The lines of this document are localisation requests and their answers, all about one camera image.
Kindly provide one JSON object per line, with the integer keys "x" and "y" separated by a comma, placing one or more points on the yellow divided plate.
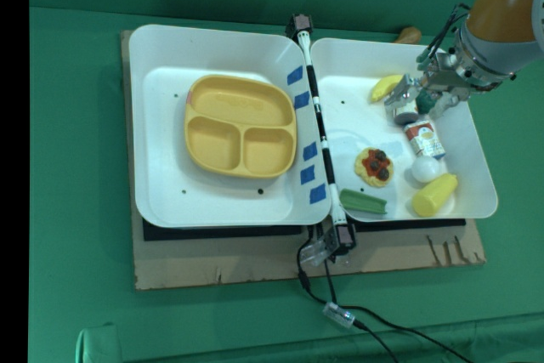
{"x": 221, "y": 140}

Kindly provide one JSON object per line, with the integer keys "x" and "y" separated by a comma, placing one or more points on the dark green round thing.
{"x": 425, "y": 101}

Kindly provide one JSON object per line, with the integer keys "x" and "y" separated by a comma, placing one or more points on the brown cardboard board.
{"x": 238, "y": 263}

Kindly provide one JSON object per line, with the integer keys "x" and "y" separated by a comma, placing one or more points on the orange brown rounded thing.
{"x": 409, "y": 35}

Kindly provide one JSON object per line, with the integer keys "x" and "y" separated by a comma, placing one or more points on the yellow banana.
{"x": 382, "y": 88}

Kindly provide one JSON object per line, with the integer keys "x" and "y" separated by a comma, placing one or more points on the black and white thin rod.
{"x": 316, "y": 106}

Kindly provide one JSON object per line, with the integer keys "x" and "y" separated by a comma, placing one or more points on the yellow spaghetti with meatballs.
{"x": 374, "y": 166}

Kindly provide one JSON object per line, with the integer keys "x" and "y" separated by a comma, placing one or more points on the white ball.
{"x": 426, "y": 169}

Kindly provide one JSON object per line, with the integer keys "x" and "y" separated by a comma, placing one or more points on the green celery stick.
{"x": 361, "y": 201}

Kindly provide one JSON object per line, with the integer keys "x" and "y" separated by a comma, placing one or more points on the yellow squeeze bottle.
{"x": 433, "y": 195}

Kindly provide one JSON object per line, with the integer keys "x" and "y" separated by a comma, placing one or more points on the white plastic tray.
{"x": 170, "y": 183}
{"x": 467, "y": 166}

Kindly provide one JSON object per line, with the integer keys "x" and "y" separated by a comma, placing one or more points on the red and white carton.
{"x": 425, "y": 138}

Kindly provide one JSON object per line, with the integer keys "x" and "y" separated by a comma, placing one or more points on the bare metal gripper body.
{"x": 446, "y": 74}

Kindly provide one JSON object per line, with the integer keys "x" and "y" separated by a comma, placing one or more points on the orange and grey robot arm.
{"x": 506, "y": 0}

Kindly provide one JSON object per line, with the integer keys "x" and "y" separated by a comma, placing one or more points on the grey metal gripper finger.
{"x": 445, "y": 103}
{"x": 401, "y": 93}

